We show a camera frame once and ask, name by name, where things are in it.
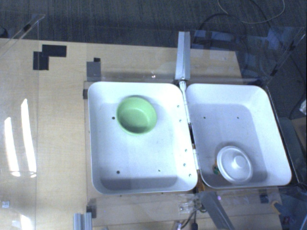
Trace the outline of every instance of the gray carpet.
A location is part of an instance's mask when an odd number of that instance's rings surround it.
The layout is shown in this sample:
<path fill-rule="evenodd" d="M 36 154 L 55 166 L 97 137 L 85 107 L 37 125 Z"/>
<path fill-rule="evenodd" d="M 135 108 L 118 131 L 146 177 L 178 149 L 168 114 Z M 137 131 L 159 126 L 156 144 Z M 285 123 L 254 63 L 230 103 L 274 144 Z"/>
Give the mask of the gray carpet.
<path fill-rule="evenodd" d="M 266 18 L 278 14 L 282 8 L 282 0 L 253 1 Z M 306 0 L 284 1 L 284 13 L 270 23 L 243 28 L 234 18 L 216 16 L 202 29 L 266 36 L 272 26 L 306 28 Z M 248 0 L 221 0 L 221 3 L 241 20 L 264 20 L 259 8 Z M 45 14 L 39 25 L 42 40 L 168 47 L 176 47 L 178 30 L 199 29 L 210 15 L 222 12 L 216 0 L 0 0 L 0 10 L 0 25 L 9 28 L 14 20 L 3 11 Z M 304 82 L 306 39 L 270 84 L 279 116 L 291 119 L 303 116 L 297 103 L 302 96 L 306 98 Z"/>

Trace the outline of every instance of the black tape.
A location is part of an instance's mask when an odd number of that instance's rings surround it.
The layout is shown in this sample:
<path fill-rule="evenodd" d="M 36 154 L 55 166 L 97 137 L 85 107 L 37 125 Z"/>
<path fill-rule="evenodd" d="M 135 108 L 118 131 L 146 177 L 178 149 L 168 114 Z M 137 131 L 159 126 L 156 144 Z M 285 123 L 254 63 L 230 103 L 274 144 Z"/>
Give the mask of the black tape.
<path fill-rule="evenodd" d="M 42 52 L 33 52 L 33 70 L 49 70 L 49 57 L 66 57 L 66 50 L 66 46 L 43 45 Z"/>
<path fill-rule="evenodd" d="M 274 70 L 271 72 L 270 76 L 271 76 L 271 77 L 274 77 L 275 74 L 276 74 L 277 72 L 278 72 L 278 70 L 277 70 L 277 69 L 274 69 Z"/>
<path fill-rule="evenodd" d="M 33 70 L 49 70 L 49 57 L 42 52 L 33 52 Z"/>
<path fill-rule="evenodd" d="M 86 206 L 86 212 L 87 213 L 91 212 L 93 219 L 97 217 L 97 210 L 96 210 L 96 207 L 94 206 Z"/>
<path fill-rule="evenodd" d="M 83 89 L 83 99 L 84 100 L 87 100 L 87 93 L 88 93 L 88 90 Z"/>
<path fill-rule="evenodd" d="M 60 45 L 43 45 L 44 56 L 66 57 L 66 46 Z"/>
<path fill-rule="evenodd" d="M 25 25 L 24 26 L 24 32 L 26 33 L 27 31 L 29 31 L 30 30 L 30 28 L 31 28 L 31 25 L 30 24 L 27 24 L 27 25 Z"/>
<path fill-rule="evenodd" d="M 296 48 L 296 46 L 294 45 L 294 41 L 291 42 L 291 45 L 289 46 L 289 51 L 292 51 Z"/>

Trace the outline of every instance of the metal hinge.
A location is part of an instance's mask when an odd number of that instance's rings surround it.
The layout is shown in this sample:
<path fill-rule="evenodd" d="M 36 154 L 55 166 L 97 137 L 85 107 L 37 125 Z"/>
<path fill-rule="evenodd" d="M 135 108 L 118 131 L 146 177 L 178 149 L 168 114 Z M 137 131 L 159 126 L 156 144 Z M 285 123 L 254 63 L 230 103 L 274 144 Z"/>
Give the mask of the metal hinge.
<path fill-rule="evenodd" d="M 199 160 L 198 160 L 198 155 L 197 155 L 196 149 L 193 149 L 193 156 L 194 156 L 196 170 L 199 170 L 200 165 L 199 165 Z"/>

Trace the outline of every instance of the metal bracket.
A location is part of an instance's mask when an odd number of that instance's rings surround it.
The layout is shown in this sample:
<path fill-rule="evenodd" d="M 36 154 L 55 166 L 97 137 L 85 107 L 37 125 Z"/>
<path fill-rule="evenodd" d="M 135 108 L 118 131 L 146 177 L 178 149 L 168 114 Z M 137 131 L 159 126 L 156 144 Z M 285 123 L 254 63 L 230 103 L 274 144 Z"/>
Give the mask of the metal bracket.
<path fill-rule="evenodd" d="M 196 170 L 199 170 L 200 165 L 199 165 L 199 160 L 198 160 L 198 156 L 197 156 L 197 153 L 196 153 L 196 149 L 193 149 L 193 155 L 194 155 Z"/>
<path fill-rule="evenodd" d="M 175 80 L 190 79 L 190 32 L 179 32 Z"/>
<path fill-rule="evenodd" d="M 188 101 L 187 101 L 187 96 L 186 96 L 186 90 L 187 90 L 187 84 L 185 81 L 180 81 L 179 82 L 179 88 L 182 92 L 182 97 L 183 97 L 183 102 L 184 102 L 184 107 L 186 109 L 186 114 L 187 114 L 187 122 L 188 124 L 191 123 L 191 120 L 190 120 L 190 113 L 189 113 L 189 108 L 188 108 Z"/>
<path fill-rule="evenodd" d="M 235 230 L 221 203 L 217 199 L 216 192 L 201 192 L 198 196 L 217 229 Z"/>
<path fill-rule="evenodd" d="M 76 213 L 73 215 L 73 229 L 74 230 L 92 230 L 92 213 L 85 214 Z"/>

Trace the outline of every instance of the white plastic tray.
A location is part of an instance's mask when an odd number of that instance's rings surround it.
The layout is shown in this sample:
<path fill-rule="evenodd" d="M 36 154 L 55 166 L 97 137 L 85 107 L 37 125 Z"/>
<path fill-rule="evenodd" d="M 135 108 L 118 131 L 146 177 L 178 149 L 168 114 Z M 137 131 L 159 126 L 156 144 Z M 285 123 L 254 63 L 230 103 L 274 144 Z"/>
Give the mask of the white plastic tray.
<path fill-rule="evenodd" d="M 214 188 L 286 185 L 292 174 L 266 92 L 257 86 L 192 84 L 187 88 L 190 119 L 204 182 Z M 242 149 L 253 177 L 231 184 L 213 172 L 225 146 Z"/>
<path fill-rule="evenodd" d="M 157 112 L 147 134 L 124 132 L 115 119 L 130 96 Z M 164 83 L 96 82 L 88 90 L 92 180 L 103 194 L 188 191 L 197 182 L 189 127 L 180 89 Z"/>

